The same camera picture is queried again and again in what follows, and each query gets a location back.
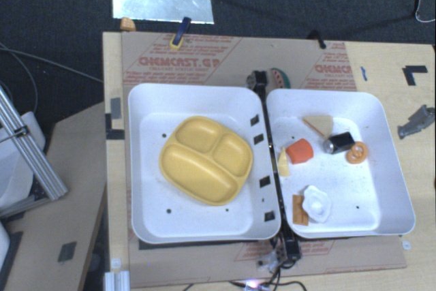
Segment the dark carpet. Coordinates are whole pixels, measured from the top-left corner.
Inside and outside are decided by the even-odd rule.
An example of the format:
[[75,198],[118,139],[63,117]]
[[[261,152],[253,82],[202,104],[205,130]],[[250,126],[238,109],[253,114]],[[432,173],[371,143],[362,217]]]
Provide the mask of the dark carpet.
[[[435,43],[435,23],[413,16],[414,0],[212,0],[214,25],[191,33],[326,40]],[[435,17],[435,0],[422,0],[421,18]],[[142,31],[178,25],[141,22]],[[102,32],[118,31],[112,0],[0,0],[0,42],[102,78]],[[46,133],[57,121],[103,100],[101,84],[22,58],[39,90],[37,119]],[[0,52],[0,82],[20,112],[32,110],[34,92],[23,68]]]

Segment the orange toy food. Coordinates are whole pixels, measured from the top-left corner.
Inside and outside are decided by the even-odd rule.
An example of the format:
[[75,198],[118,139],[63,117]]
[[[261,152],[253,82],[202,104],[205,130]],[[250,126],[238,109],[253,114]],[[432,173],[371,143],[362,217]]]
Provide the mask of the orange toy food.
[[347,160],[351,164],[360,164],[368,156],[367,146],[363,142],[356,142],[347,153]]
[[286,153],[291,158],[293,164],[300,164],[307,162],[307,160],[313,158],[313,148],[307,140],[301,138],[294,144],[291,144]]

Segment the bread slice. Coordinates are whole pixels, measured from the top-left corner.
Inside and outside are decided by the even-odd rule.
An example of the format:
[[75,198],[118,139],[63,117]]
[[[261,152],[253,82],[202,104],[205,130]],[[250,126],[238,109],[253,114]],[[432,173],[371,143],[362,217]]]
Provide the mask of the bread slice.
[[330,115],[308,115],[303,121],[326,140],[333,130],[333,118]]

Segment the toy food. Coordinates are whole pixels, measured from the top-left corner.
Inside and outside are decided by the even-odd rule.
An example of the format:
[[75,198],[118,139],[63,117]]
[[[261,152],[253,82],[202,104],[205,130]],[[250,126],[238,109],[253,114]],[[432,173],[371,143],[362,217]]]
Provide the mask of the toy food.
[[336,154],[348,151],[348,149],[354,146],[354,143],[353,136],[349,132],[344,132],[343,134],[329,137],[324,142],[324,150],[326,153]]
[[285,147],[281,147],[281,153],[279,156],[279,175],[280,176],[289,176],[290,172],[289,172],[289,166],[287,165],[287,157],[286,157],[286,150]]
[[326,140],[333,130],[333,118],[330,115],[309,115],[302,119]]
[[310,185],[306,188],[304,197],[302,208],[307,212],[307,215],[316,222],[324,223],[330,216],[332,207],[332,202],[327,193],[319,190],[314,185]]
[[304,163],[313,158],[313,148],[311,144],[304,138],[301,138],[297,142],[291,144],[286,149],[286,153],[291,158],[291,162],[293,164]]
[[347,152],[347,160],[351,164],[360,164],[368,156],[367,146],[363,142],[356,142]]
[[292,196],[292,223],[301,226],[309,225],[309,215],[302,208],[304,196]]

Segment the cardboard sheet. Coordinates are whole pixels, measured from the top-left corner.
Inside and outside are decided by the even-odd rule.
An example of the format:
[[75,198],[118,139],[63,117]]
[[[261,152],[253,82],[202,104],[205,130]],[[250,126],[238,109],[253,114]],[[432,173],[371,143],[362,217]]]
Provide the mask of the cardboard sheet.
[[[356,85],[343,42],[186,35],[179,51],[169,47],[169,33],[124,33],[123,95],[142,82],[244,86],[253,70],[269,73],[267,89],[276,88],[270,72],[285,72],[292,88],[355,91]],[[125,123],[126,154],[129,126]],[[272,249],[269,241],[189,245],[141,243],[130,220],[130,164],[126,157],[131,287],[268,278],[256,261]],[[304,241],[302,259],[284,276],[405,268],[397,236]]]

